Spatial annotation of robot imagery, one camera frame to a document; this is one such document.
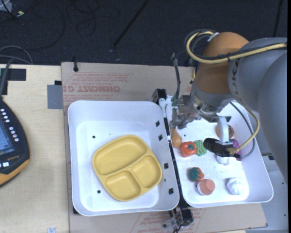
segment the white tray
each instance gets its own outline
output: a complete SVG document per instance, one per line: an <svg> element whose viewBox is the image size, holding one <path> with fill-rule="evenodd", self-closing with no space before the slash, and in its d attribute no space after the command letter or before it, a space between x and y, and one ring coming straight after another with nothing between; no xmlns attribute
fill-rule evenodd
<svg viewBox="0 0 291 233"><path fill-rule="evenodd" d="M247 118L246 110L235 103ZM171 120L172 106L169 103L166 107L168 120ZM234 137L241 145L251 135L244 119L232 105L227 105L219 116L232 116L229 125L234 128ZM219 137L215 133L217 123L209 123L204 119L195 120L184 129L177 129L182 137L182 142L205 140L206 138ZM247 154L252 147L252 142L242 149L242 154ZM174 148L175 159L178 167L183 197L192 207L203 208L231 204L268 202L273 197L273 187L268 176L263 158L256 144L251 155L241 161L233 161L229 165L223 165L216 159L216 155L210 151L202 156L196 154L189 157L182 157L180 148ZM215 190L209 196L200 195L196 183L189 181L188 170L192 167L199 167L205 174L204 179L211 179L215 182ZM246 192L242 195L232 195L226 188L229 178L241 178L247 186Z"/></svg>
<svg viewBox="0 0 291 233"><path fill-rule="evenodd" d="M179 191L161 108L149 101L76 101L68 109L72 200L84 216L172 210ZM92 166L94 152L120 136L142 138L162 167L160 183L131 201L112 198Z"/></svg>

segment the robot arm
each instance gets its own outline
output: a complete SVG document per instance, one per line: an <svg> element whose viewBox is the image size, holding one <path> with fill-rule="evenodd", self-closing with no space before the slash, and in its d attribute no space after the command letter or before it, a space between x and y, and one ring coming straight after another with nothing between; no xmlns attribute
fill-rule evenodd
<svg viewBox="0 0 291 233"><path fill-rule="evenodd" d="M194 55L192 40L205 35L210 39L203 56ZM171 127L181 129L201 118L218 122L217 113L237 100L253 116L252 112L258 113L261 129L287 182L287 39L249 42L236 33L199 31L187 40L186 51L199 67L190 95L178 100ZM233 156L224 152L230 146L220 141L207 139L204 145L218 155Z"/></svg>

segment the cardboard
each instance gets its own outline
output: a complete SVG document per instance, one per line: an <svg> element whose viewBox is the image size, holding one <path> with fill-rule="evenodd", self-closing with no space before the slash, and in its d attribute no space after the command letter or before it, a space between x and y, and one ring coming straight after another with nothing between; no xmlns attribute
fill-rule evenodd
<svg viewBox="0 0 291 233"><path fill-rule="evenodd" d="M70 148L67 109L76 100L151 100L155 89L166 89L173 96L177 89L173 66L141 66L117 64L62 63L65 148L70 230L73 233L142 233L168 232L162 223L170 218L167 211L116 214L86 217L74 213L71 190ZM193 67L179 67L180 95L189 94ZM229 205L211 208L191 208L194 222L181 229L185 233L210 233L266 227L261 204Z"/></svg>

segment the yellow plate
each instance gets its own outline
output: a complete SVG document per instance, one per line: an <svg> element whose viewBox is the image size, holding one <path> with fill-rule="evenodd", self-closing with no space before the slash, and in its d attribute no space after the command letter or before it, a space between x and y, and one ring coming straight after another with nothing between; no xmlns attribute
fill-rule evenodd
<svg viewBox="0 0 291 233"><path fill-rule="evenodd" d="M119 201L133 200L155 187L162 168L143 139L135 135L117 138L93 155L93 168L109 194Z"/></svg>

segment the black floor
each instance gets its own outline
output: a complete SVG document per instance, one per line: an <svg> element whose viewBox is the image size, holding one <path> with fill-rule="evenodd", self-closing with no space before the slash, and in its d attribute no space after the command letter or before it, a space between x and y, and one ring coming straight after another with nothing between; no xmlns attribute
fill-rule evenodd
<svg viewBox="0 0 291 233"><path fill-rule="evenodd" d="M0 10L0 55L35 65L60 65L75 57L170 66L172 52L197 29L231 31L249 41L287 37L288 0L149 0L119 39L145 1L11 0L11 13ZM179 65L186 59L184 54ZM1 57L0 63L8 60Z"/></svg>

